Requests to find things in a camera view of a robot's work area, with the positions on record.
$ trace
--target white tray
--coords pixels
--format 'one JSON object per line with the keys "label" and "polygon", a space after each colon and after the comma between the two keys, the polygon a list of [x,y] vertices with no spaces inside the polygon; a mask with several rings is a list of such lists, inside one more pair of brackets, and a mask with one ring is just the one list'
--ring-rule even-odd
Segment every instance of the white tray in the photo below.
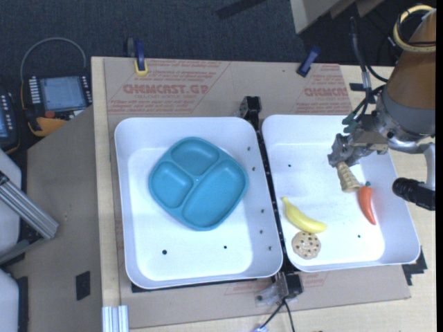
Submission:
{"label": "white tray", "polygon": [[[151,196],[148,178],[177,141],[196,136],[231,155],[246,170],[246,194],[216,229],[179,223]],[[128,118],[115,131],[126,271],[146,289],[270,277],[282,250],[255,131],[245,120]]]}
{"label": "white tray", "polygon": [[[306,272],[406,264],[416,260],[420,246],[405,201],[392,193],[397,175],[389,154],[373,153],[351,170],[359,182],[370,181],[377,225],[364,217],[356,193],[341,191],[327,155],[343,116],[270,116],[262,131],[278,202],[288,258]],[[286,217],[280,200],[289,201],[313,219],[327,224],[317,234],[319,255],[303,259],[294,253],[292,238],[299,232]]]}

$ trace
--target red chili pepper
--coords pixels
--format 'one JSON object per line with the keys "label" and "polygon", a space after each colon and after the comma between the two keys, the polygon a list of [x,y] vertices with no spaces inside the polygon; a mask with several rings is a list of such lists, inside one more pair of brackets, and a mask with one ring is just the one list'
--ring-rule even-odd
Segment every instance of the red chili pepper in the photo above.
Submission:
{"label": "red chili pepper", "polygon": [[359,203],[361,211],[364,213],[366,218],[372,225],[376,225],[374,212],[372,211],[371,206],[371,197],[372,197],[372,188],[370,187],[370,183],[366,182],[366,184],[360,188],[359,190]]}

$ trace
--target electronic device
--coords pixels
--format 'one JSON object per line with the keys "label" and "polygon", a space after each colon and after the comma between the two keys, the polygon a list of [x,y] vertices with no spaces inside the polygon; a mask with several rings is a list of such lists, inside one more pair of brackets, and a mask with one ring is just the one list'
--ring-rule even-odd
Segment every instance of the electronic device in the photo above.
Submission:
{"label": "electronic device", "polygon": [[89,76],[25,77],[21,99],[30,130],[47,136],[92,104]]}
{"label": "electronic device", "polygon": [[[401,25],[414,16],[421,18],[420,24],[405,41]],[[417,5],[401,13],[393,37],[403,52],[389,79],[383,80],[386,84],[372,90],[353,21],[352,46],[362,69],[365,98],[342,121],[347,135],[336,135],[328,155],[329,164],[338,169],[339,165],[351,167],[374,151],[423,154],[428,170],[426,182],[398,178],[392,190],[428,210],[435,210],[435,143],[427,139],[435,137],[436,26],[437,10],[430,6]],[[375,104],[375,109],[365,114],[368,104]]]}
{"label": "electronic device", "polygon": [[0,85],[0,148],[12,152],[19,144],[19,130],[12,97]]}

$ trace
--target blue clamp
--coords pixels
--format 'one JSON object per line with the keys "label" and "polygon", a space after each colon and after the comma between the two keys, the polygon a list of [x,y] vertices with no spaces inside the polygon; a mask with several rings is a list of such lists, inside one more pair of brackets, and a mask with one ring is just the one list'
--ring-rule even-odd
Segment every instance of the blue clamp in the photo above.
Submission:
{"label": "blue clamp", "polygon": [[147,62],[145,59],[145,51],[143,50],[143,42],[137,38],[134,41],[134,48],[136,53],[136,60],[134,60],[136,73],[138,76],[146,76]]}
{"label": "blue clamp", "polygon": [[297,74],[306,77],[309,70],[311,70],[311,64],[314,63],[315,59],[318,57],[319,54],[320,54],[320,48],[317,46],[313,46],[306,59],[298,67]]}

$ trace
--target device screen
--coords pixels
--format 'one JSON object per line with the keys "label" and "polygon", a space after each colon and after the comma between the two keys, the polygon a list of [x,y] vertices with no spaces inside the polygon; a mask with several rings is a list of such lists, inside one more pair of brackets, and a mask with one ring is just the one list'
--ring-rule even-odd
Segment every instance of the device screen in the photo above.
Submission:
{"label": "device screen", "polygon": [[40,86],[44,104],[48,111],[84,109],[87,106],[78,76],[41,79]]}
{"label": "device screen", "polygon": [[8,136],[8,130],[6,129],[6,119],[3,109],[0,108],[0,138],[6,138]]}

